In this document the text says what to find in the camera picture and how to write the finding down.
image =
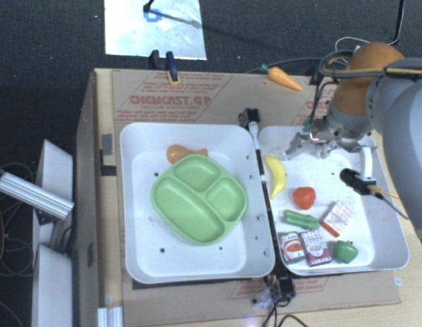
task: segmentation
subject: small box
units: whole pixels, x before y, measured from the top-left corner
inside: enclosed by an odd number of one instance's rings
[[[330,232],[334,237],[338,237],[347,227],[355,213],[338,201],[327,213],[320,225]]]
[[[319,229],[300,233],[300,240],[305,250],[307,265],[317,266],[332,261],[331,254]]]

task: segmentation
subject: green pepper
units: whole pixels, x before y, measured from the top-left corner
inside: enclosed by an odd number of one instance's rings
[[[356,258],[358,249],[350,241],[337,241],[333,245],[333,257],[341,262],[348,264]]]
[[[302,215],[300,213],[286,210],[284,222],[288,224],[298,225],[304,229],[313,230],[318,229],[320,225],[318,220],[311,215]]]

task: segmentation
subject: black carpet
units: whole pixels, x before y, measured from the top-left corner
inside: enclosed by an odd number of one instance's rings
[[[177,65],[246,72],[264,62],[324,56],[344,36],[391,42],[398,5],[399,0],[200,0],[208,60]],[[422,0],[406,0],[398,48],[407,57],[422,57]],[[0,166],[18,161],[36,170],[45,138],[73,153],[89,72],[146,66],[144,58],[105,55],[104,0],[0,0]],[[284,69],[304,74],[310,66]],[[8,231],[30,241],[31,213],[20,210]],[[30,326],[30,278],[0,277],[0,300]],[[0,327],[17,325],[0,306]]]

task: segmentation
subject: cardboard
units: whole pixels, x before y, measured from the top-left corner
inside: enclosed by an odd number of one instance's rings
[[[219,283],[182,283],[178,285],[145,286],[134,283],[124,265],[124,217],[122,213],[121,156],[119,134],[131,122],[172,123],[237,123],[237,116],[245,108],[258,108],[262,117],[260,128],[268,125],[300,125],[312,109],[314,87],[309,78],[296,76],[302,92],[284,88],[264,75],[181,73],[182,83],[169,85],[166,72],[97,69],[93,74],[93,87],[87,97],[94,98],[93,117],[81,119],[83,125],[94,124],[94,145],[86,145],[86,154],[93,161],[88,164],[87,175],[78,178],[78,193],[96,194],[97,209],[97,260],[98,271],[88,278],[88,270],[80,269],[80,310],[85,311],[85,324],[94,326],[88,317],[94,304],[88,297],[89,285],[94,294],[100,293],[100,306],[123,306],[123,320],[127,327],[160,326],[181,322],[221,320],[244,316],[264,316],[266,309],[252,307],[252,299],[264,291],[263,279],[227,281]],[[333,87],[327,87],[320,102],[318,116],[326,112],[326,101]],[[112,137],[112,151],[102,151],[103,139]],[[79,185],[85,179],[95,178],[95,189],[84,190]],[[86,249],[89,240],[78,231],[83,241],[78,248]],[[94,288],[96,277],[99,288]],[[393,273],[368,272],[342,276],[300,278],[295,280],[297,295],[284,309],[285,313],[345,309],[391,305],[400,302]]]

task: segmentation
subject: cardboard box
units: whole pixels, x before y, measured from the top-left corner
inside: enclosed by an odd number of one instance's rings
[[[98,307],[123,307],[127,327],[266,315],[252,307],[263,279],[143,285],[124,264],[124,216],[119,134],[131,122],[236,124],[245,108],[258,108],[268,125],[300,125],[312,109],[309,78],[295,77],[302,92],[262,75],[181,73],[169,85],[165,72],[97,69],[91,74],[76,147],[78,289],[76,321],[96,326]],[[326,88],[318,116],[333,87]],[[390,305],[400,302],[391,271],[295,280],[297,295],[286,313]]]

